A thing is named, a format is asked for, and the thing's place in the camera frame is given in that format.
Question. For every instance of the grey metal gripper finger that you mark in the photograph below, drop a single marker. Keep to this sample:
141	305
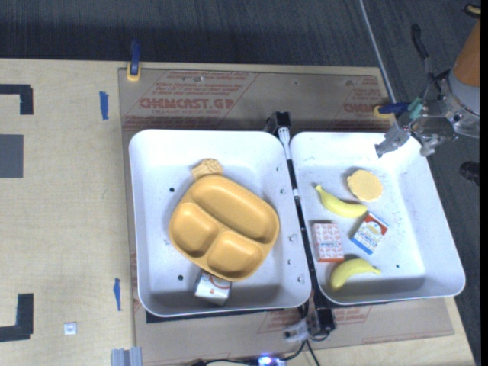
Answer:
392	139
427	148

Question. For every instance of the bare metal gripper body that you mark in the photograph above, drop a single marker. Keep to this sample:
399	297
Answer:
434	122

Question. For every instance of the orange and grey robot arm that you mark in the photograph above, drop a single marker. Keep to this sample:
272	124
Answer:
467	63

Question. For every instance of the yellow round biscuit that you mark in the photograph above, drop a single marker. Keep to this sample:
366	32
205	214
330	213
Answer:
365	185

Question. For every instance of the white plastic tray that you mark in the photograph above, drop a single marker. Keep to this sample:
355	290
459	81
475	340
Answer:
415	223
152	212

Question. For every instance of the yellow banana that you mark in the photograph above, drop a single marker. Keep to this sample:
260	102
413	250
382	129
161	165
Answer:
348	271
339	206

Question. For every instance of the blue white red carton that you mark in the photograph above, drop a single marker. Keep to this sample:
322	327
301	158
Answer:
369	233

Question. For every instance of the thin black and white rod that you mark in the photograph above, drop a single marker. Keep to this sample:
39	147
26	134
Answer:
294	185

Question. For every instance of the orange and white carton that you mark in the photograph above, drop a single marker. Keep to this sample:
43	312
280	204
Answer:
328	242

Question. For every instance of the brown cardboard board red print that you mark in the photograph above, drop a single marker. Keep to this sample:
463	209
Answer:
213	101

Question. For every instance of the orange divided plate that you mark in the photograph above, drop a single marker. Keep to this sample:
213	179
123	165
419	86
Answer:
225	223

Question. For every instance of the tan waffle biscuit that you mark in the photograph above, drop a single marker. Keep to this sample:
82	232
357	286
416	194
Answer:
206	168

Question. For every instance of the white carton with orange print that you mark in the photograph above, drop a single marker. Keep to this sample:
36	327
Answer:
211	292

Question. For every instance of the small white square piece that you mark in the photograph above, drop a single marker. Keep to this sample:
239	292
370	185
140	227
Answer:
70	328

